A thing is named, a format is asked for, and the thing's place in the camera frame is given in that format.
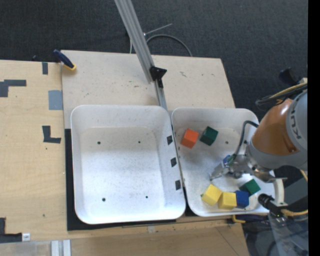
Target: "orange block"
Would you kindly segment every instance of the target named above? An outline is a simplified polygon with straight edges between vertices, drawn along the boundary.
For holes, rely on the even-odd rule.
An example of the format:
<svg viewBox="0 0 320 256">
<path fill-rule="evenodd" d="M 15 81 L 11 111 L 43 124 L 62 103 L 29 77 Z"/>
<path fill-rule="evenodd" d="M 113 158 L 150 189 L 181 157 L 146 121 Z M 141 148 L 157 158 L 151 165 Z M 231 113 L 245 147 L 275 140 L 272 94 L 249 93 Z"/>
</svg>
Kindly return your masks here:
<svg viewBox="0 0 320 256">
<path fill-rule="evenodd" d="M 196 144 L 197 139 L 198 139 L 199 133 L 191 130 L 191 129 L 186 129 L 183 138 L 181 140 L 181 145 L 184 145 L 190 149 L 193 148 L 193 146 Z"/>
</svg>

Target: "blue and yellow clamp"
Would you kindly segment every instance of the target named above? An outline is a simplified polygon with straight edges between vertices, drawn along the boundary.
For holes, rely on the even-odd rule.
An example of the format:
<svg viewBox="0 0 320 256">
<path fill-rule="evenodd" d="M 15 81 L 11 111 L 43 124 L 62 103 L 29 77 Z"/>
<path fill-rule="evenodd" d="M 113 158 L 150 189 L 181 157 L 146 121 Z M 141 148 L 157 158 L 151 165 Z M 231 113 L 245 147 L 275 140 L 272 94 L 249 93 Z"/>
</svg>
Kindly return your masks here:
<svg viewBox="0 0 320 256">
<path fill-rule="evenodd" d="M 76 69 L 76 64 L 72 63 L 70 61 L 70 59 L 66 55 L 64 55 L 62 52 L 60 52 L 59 50 L 55 49 L 53 51 L 53 55 L 57 59 L 59 59 L 61 62 L 63 62 L 64 66 L 66 68 L 68 68 L 69 70 L 74 71 Z"/>
</svg>

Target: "wooden table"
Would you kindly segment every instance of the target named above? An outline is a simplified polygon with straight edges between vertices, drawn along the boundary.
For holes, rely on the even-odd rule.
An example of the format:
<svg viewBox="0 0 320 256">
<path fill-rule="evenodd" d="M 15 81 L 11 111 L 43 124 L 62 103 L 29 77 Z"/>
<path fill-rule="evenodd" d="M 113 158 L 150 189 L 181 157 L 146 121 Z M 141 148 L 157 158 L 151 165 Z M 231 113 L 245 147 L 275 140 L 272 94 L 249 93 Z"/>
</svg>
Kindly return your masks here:
<svg viewBox="0 0 320 256">
<path fill-rule="evenodd" d="M 176 223 L 67 231 L 64 129 L 68 127 L 70 110 L 79 98 L 87 104 L 94 99 L 97 104 L 102 99 L 102 103 L 107 99 L 109 104 L 158 103 L 154 88 L 145 84 L 134 54 L 64 53 L 77 65 L 76 78 L 60 63 L 49 62 L 48 74 L 43 74 L 41 62 L 0 61 L 0 82 L 26 80 L 26 86 L 9 86 L 8 97 L 0 97 L 0 217 L 6 217 L 5 233 L 30 233 L 32 241 L 71 239 L 72 253 L 76 255 L 100 255 L 106 250 L 110 255 L 130 255 L 128 248 L 140 250 L 139 255 L 153 250 L 159 255 L 170 255 L 169 251 L 174 255 L 202 251 L 248 255 L 241 224 L 229 225 L 230 216 L 182 216 Z M 88 58 L 101 64 L 106 59 L 110 62 L 101 70 L 79 75 L 84 71 L 82 63 L 90 63 Z M 220 59 L 153 56 L 153 60 L 156 66 L 168 70 L 162 80 L 169 111 L 177 107 L 235 107 Z M 98 84 L 104 81 L 102 90 L 113 93 L 107 97 L 101 97 L 99 91 L 92 93 L 86 87 L 89 80 Z M 119 90 L 119 83 L 125 85 L 124 89 Z M 74 86 L 77 90 L 72 99 L 77 100 L 66 102 Z M 49 91 L 62 89 L 63 110 L 49 110 Z M 146 100 L 138 97 L 141 94 L 137 90 L 147 93 Z M 42 126 L 50 126 L 51 137 L 61 138 L 61 142 L 44 142 Z"/>
</svg>

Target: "blue block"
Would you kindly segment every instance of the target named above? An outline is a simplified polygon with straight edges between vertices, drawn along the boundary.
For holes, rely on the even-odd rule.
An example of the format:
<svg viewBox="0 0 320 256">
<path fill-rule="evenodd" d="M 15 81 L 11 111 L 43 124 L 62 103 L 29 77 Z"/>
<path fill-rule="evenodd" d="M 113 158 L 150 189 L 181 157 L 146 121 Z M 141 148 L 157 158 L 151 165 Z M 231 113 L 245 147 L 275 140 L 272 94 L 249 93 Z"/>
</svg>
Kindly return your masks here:
<svg viewBox="0 0 320 256">
<path fill-rule="evenodd" d="M 235 192 L 236 207 L 244 209 L 249 205 L 249 193 L 247 191 L 237 190 Z"/>
</svg>

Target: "yellow block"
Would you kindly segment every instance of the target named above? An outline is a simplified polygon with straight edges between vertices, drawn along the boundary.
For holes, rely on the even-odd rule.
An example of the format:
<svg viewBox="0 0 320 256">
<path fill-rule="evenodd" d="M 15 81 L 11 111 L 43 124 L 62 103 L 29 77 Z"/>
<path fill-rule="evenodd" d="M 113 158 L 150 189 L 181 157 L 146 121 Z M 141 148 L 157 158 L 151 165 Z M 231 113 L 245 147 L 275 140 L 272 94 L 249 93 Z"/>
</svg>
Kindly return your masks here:
<svg viewBox="0 0 320 256">
<path fill-rule="evenodd" d="M 237 206 L 236 193 L 223 192 L 219 198 L 218 206 L 220 209 L 232 210 Z"/>
<path fill-rule="evenodd" d="M 216 202 L 218 202 L 222 191 L 216 186 L 210 184 L 206 191 L 203 193 L 201 199 L 207 204 L 213 206 Z"/>
</svg>

